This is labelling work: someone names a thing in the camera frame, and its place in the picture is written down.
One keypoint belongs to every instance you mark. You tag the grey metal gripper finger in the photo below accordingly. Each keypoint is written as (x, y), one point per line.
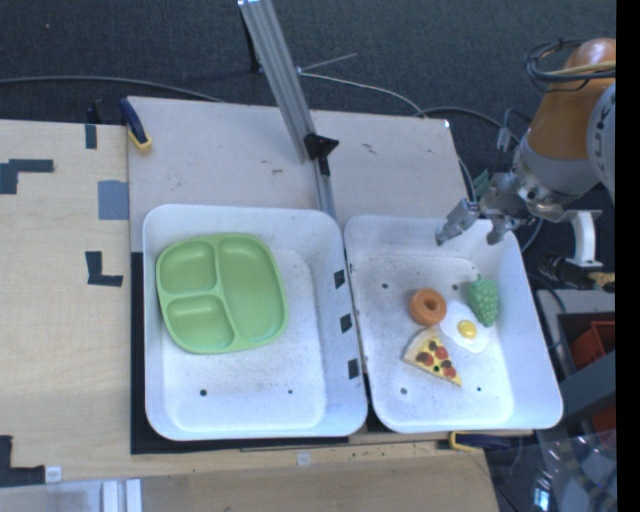
(501, 229)
(457, 220)

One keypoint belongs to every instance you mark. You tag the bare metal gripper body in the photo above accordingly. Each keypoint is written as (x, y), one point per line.
(510, 196)

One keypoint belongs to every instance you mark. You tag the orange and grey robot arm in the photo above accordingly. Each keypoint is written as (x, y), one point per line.
(565, 125)

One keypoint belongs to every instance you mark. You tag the green grapes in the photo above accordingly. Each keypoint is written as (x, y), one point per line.
(484, 300)

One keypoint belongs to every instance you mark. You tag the orange doughnut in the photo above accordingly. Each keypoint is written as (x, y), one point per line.
(417, 309)

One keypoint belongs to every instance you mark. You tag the white fried egg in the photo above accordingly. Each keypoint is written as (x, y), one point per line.
(467, 331)

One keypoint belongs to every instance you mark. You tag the yellow pizza slice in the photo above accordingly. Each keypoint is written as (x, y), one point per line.
(432, 355)

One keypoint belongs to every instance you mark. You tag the white plastic tray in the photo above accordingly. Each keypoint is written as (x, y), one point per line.
(435, 405)
(300, 320)

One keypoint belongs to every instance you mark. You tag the green divided plate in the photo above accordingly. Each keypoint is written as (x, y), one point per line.
(250, 280)

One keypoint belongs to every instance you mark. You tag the black cylinder on white bracket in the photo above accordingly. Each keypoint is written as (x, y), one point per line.
(586, 237)

